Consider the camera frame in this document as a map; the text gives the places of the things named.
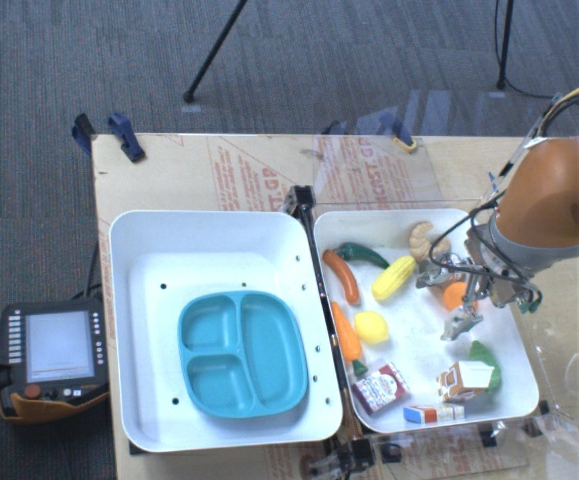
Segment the white tray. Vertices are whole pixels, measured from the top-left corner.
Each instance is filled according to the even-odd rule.
[[[409,254],[409,235],[422,221],[434,224],[431,234],[440,235],[457,223],[465,212],[456,209],[331,211],[321,215],[314,224],[314,238],[319,255],[335,249],[343,242],[358,242],[372,247],[389,263]],[[449,235],[452,250],[466,256],[464,240],[469,223]],[[484,320],[455,341],[440,339],[449,312],[442,303],[437,287],[417,289],[417,271],[398,288],[397,292],[378,303],[371,294],[371,285],[380,269],[368,263],[349,262],[360,288],[361,303],[348,304],[340,281],[323,262],[321,268],[329,300],[338,302],[353,324],[354,313],[373,310],[384,316],[389,326],[389,340],[376,345],[363,344],[365,364],[377,369],[394,362],[409,385],[402,399],[369,415],[352,395],[358,418],[375,432],[391,434],[421,428],[441,427],[510,419],[531,413],[538,403],[538,386],[511,308],[497,308],[489,299],[478,301],[478,311]],[[465,418],[440,423],[418,424],[406,421],[403,408],[410,404],[437,404],[435,378],[454,362],[468,358],[473,340],[481,341],[493,354],[501,370],[501,383],[493,393],[484,393],[464,402]],[[356,381],[347,366],[350,385]]]
[[[111,226],[122,424],[148,452],[317,441],[342,421],[329,335],[307,235],[280,212],[131,211]],[[191,401],[177,341],[180,312],[201,295],[260,290],[294,312],[309,385],[271,416],[210,416]]]

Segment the transparent plastic sheet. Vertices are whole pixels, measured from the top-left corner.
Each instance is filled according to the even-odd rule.
[[[479,166],[488,171],[478,174],[481,181],[469,183],[468,189],[441,187],[422,139],[413,153],[386,136],[340,139],[314,137],[316,216],[340,210],[469,211],[489,191],[491,172],[503,166]],[[373,434],[369,439],[381,472],[369,469],[358,478],[579,478],[579,258],[556,263],[532,281],[543,291],[538,311],[522,314],[515,303],[512,310],[539,385],[541,402],[534,413],[519,420],[492,421],[488,428],[457,424]],[[354,428],[348,424],[343,429],[343,443]],[[397,457],[392,460],[389,454],[394,449]],[[320,474],[312,478],[328,478],[327,473]]]

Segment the orange fruit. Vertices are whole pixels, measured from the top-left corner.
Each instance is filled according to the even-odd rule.
[[[445,303],[445,307],[449,311],[453,311],[458,306],[462,306],[462,297],[465,293],[467,293],[467,283],[464,281],[456,281],[455,283],[451,283],[445,288],[445,291],[442,292],[442,299]],[[478,301],[474,300],[473,306],[474,308],[477,307]]]

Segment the orange carrot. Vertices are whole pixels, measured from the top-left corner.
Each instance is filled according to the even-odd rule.
[[[345,361],[352,363],[354,373],[359,377],[367,371],[367,367],[360,362],[360,357],[362,356],[360,339],[338,303],[333,300],[331,301],[331,313],[333,315],[333,323],[336,326],[342,357],[345,358]]]
[[[342,288],[345,291],[345,299],[349,304],[355,304],[360,299],[360,290],[356,278],[351,272],[347,262],[343,260],[338,254],[327,249],[322,255],[323,261],[333,270],[334,274],[340,279]]]

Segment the robotic arm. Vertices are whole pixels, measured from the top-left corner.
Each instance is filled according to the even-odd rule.
[[[552,104],[494,180],[493,193],[461,222],[438,237],[421,268],[416,286],[466,277],[463,304],[445,323],[443,340],[455,340],[482,321],[474,302],[490,297],[497,307],[516,302],[534,312],[542,300],[531,278],[555,262],[579,256],[579,138],[550,138],[550,122],[579,102],[579,89]],[[497,186],[525,154],[506,190]],[[483,211],[491,215],[477,224]],[[471,220],[465,247],[468,258],[450,252],[436,255],[434,246],[465,220]]]

